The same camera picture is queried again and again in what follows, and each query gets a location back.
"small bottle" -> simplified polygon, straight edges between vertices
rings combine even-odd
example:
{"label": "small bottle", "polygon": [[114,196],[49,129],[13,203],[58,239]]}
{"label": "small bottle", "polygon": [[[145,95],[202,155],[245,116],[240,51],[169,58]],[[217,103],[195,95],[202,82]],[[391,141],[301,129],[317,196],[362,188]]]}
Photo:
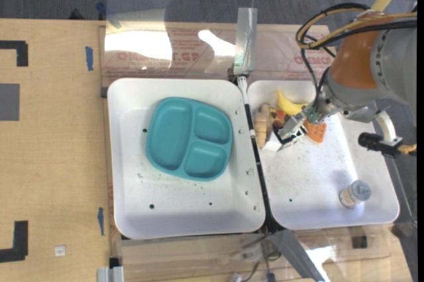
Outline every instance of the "small bottle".
{"label": "small bottle", "polygon": [[371,196],[371,188],[362,181],[355,181],[339,193],[339,199],[346,208],[354,208]]}

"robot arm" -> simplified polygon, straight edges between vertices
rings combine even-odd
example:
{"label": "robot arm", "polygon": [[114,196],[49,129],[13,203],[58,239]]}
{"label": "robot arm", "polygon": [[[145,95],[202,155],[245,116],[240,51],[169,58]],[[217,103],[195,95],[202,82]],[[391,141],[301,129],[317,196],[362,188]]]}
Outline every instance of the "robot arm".
{"label": "robot arm", "polygon": [[[366,11],[358,18],[374,17],[380,24],[401,23],[405,19],[386,18],[383,13]],[[394,157],[401,145],[385,111],[368,106],[378,99],[393,99],[409,106],[417,123],[417,27],[373,30],[344,38],[331,67],[321,79],[317,97],[278,131],[286,139],[308,119],[320,123],[335,113],[360,122],[375,120],[383,136],[363,133],[361,146]],[[357,29],[373,24],[367,21]]]}

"white basin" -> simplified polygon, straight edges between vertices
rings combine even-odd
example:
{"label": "white basin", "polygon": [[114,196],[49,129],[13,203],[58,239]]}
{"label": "white basin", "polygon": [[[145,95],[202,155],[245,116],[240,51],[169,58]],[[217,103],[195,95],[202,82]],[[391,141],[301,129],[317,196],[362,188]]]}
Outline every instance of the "white basin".
{"label": "white basin", "polygon": [[[167,97],[201,101],[230,118],[233,147],[218,178],[192,181],[159,171],[148,161],[150,119]],[[204,79],[118,79],[109,87],[107,100],[115,222],[121,234],[150,239],[254,232],[262,226],[262,191],[236,85]]]}
{"label": "white basin", "polygon": [[[308,81],[256,81],[248,88],[252,114],[263,103],[277,107],[275,91],[296,103],[312,100]],[[279,152],[260,150],[272,215],[285,228],[309,230],[393,222],[399,203],[384,157],[358,145],[361,132],[375,132],[340,114],[326,120],[323,143],[303,137]],[[371,197],[348,209],[339,191],[360,179],[371,187]]]}

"banana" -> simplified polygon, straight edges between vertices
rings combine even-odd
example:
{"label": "banana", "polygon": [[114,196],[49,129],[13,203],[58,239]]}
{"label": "banana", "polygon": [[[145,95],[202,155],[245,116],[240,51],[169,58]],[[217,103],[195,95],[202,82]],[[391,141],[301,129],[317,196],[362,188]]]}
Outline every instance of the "banana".
{"label": "banana", "polygon": [[302,108],[308,105],[308,103],[293,103],[289,101],[283,96],[281,90],[277,90],[276,93],[278,96],[278,107],[289,116],[300,113]]}

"black tape marking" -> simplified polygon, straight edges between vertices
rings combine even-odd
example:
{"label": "black tape marking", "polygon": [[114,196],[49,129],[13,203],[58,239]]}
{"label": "black tape marking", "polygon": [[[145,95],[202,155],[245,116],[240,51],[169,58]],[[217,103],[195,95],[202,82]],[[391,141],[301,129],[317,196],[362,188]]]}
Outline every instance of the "black tape marking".
{"label": "black tape marking", "polygon": [[107,98],[107,90],[109,87],[101,87],[100,88],[100,97],[102,99],[106,99]]}
{"label": "black tape marking", "polygon": [[0,121],[19,120],[20,92],[18,83],[0,83]]}
{"label": "black tape marking", "polygon": [[28,66],[28,44],[25,41],[6,41],[0,40],[0,49],[16,50],[16,66]]}
{"label": "black tape marking", "polygon": [[15,221],[13,247],[0,250],[0,263],[23,261],[28,255],[28,221]]}

